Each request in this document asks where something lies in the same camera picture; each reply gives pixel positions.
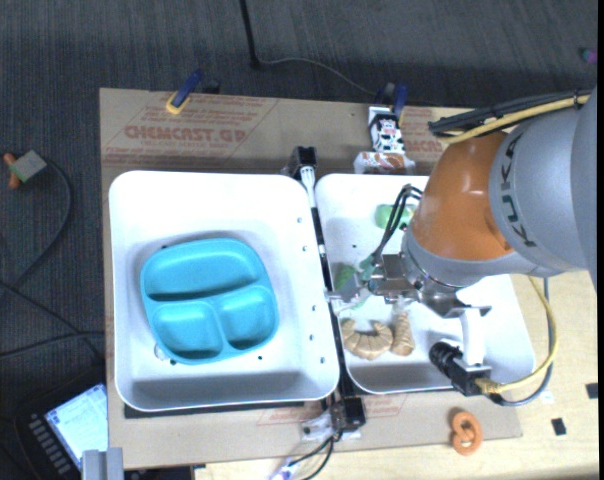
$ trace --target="blue bowl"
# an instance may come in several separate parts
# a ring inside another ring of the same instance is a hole
[[[233,238],[160,249],[140,273],[142,300],[162,351],[183,364],[251,352],[279,325],[271,281],[258,254]]]

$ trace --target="white plastic tray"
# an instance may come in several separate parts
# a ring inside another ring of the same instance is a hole
[[[279,175],[131,171],[109,190],[115,385],[129,406],[165,411],[318,400],[339,365],[308,199]],[[158,357],[140,295],[144,261],[163,245],[243,240],[264,263],[278,301],[274,338],[206,365]]]
[[[375,176],[330,174],[316,185],[316,200],[324,233],[331,276],[339,275],[341,265],[358,265],[380,243],[383,229],[375,225],[378,205],[392,205],[403,185],[412,183],[423,189],[422,176]],[[402,232],[397,231],[385,254],[400,250]],[[485,334],[485,363],[493,367],[492,379],[509,382],[520,379],[534,368],[535,356],[509,276],[484,278],[459,293],[467,304],[493,307],[481,319]],[[356,310],[345,310],[339,318],[356,320],[356,330],[372,330],[371,320],[390,324],[392,306],[382,297],[370,297]],[[450,389],[450,381],[436,370],[428,358],[431,346],[441,339],[462,344],[459,319],[443,319],[425,306],[414,303],[409,319],[416,348],[407,357],[390,352],[369,361],[345,350],[346,368],[354,383],[373,394]]]

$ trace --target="wooden table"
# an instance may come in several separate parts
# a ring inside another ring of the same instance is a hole
[[[101,91],[110,445],[123,449],[127,469],[205,462],[206,467],[195,472],[198,479],[268,478],[284,457],[309,450],[309,445],[299,446],[299,420],[317,414],[317,404],[216,415],[124,417],[113,376],[108,187],[118,174],[138,168],[275,173],[295,146],[317,148],[319,175],[352,172],[356,154],[370,149],[368,106],[199,95],[191,104],[193,111],[181,120],[163,114],[161,102],[168,96]],[[427,121],[459,111],[405,109],[403,134],[420,173],[428,173],[442,151],[429,136]],[[197,147],[187,147],[185,138]],[[541,361],[547,352],[543,306],[526,278],[513,276],[513,282]],[[551,279],[550,296],[560,351],[543,396],[518,409],[455,392],[376,397],[375,407],[387,404],[380,411],[389,411],[390,417],[371,418],[360,441],[338,443],[321,478],[597,477],[597,297],[586,272]],[[595,397],[589,385],[595,387]],[[527,394],[523,389],[513,396]],[[458,455],[448,443],[450,415],[458,409],[474,413],[486,426],[487,439],[469,457]],[[560,423],[565,433],[558,435]],[[314,464],[317,461],[309,464],[310,471]]]

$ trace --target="blue divided plate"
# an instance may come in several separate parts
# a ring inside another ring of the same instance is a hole
[[[275,335],[279,314],[264,264],[234,238],[160,249],[140,273],[157,344],[171,359],[203,364],[255,350]]]

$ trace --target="yellow cable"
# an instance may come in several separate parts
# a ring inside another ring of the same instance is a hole
[[[472,130],[464,132],[460,135],[456,135],[455,137],[438,137],[438,139],[440,139],[445,144],[455,144],[456,142],[462,142],[464,140],[477,137],[478,135],[483,135],[493,130],[507,128],[509,125],[522,121],[523,119],[528,119],[529,117],[537,116],[540,114],[546,114],[547,112],[554,112],[563,108],[572,107],[576,103],[579,105],[583,105],[587,102],[588,99],[589,95],[587,94],[584,96],[579,96],[578,98],[566,98],[563,100],[553,101],[551,103],[545,103],[544,105],[538,105],[537,107],[527,108],[525,110],[521,110],[520,112],[507,114],[506,116],[501,117],[500,119],[496,119],[495,121],[491,121],[490,123],[473,128]]]
[[[535,283],[533,278],[529,276],[528,279],[531,282],[531,284],[533,285],[533,288],[535,288],[535,291],[537,292],[538,297],[542,301],[542,304],[544,304],[544,309],[546,310],[549,326],[551,327],[553,340],[551,342],[549,355],[544,360],[544,362],[533,373],[531,373],[530,375],[527,375],[526,377],[524,377],[523,379],[520,379],[518,381],[508,382],[506,384],[499,384],[495,381],[492,381],[492,380],[486,379],[486,378],[476,379],[476,381],[475,381],[476,384],[482,389],[482,393],[484,393],[485,395],[486,394],[499,394],[499,393],[503,393],[504,391],[508,391],[511,389],[517,389],[517,388],[520,388],[527,384],[530,384],[532,381],[536,380],[541,374],[546,373],[546,370],[549,368],[549,366],[555,359],[555,355],[558,350],[558,338],[557,338],[558,333],[557,333],[557,326],[555,323],[555,317],[553,316],[553,310],[551,308],[551,304],[549,304],[548,299],[544,296],[544,293],[542,292],[540,287]]]

